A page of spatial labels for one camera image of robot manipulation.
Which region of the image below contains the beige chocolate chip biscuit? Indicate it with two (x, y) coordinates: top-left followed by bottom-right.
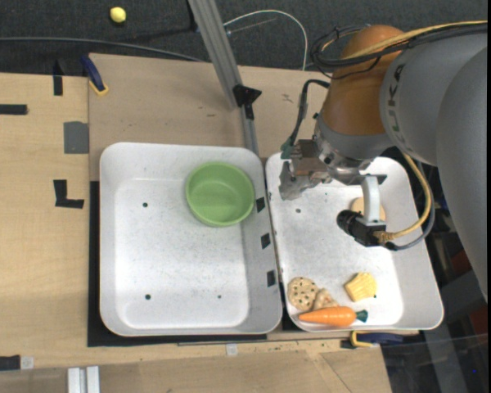
(286, 276), (321, 313)

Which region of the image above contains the black cylinder on white bracket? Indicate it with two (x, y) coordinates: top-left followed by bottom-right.
(336, 173), (388, 248)

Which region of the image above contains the orange carrot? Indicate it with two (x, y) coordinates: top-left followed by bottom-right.
(297, 305), (370, 328)

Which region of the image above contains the beige bread piece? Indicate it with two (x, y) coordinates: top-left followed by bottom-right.
(313, 287), (340, 312)

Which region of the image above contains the green bowl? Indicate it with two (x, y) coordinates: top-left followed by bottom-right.
(184, 160), (257, 228)

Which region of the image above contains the white plastic tray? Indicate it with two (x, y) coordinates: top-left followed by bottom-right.
(264, 150), (445, 334)
(99, 141), (284, 338)

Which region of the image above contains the pale wood board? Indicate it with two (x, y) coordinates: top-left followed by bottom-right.
(88, 52), (421, 348)

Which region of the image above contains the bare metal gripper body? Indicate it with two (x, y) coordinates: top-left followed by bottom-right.
(290, 138), (374, 187)

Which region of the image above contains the beige round bread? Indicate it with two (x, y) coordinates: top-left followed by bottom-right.
(349, 196), (388, 223)

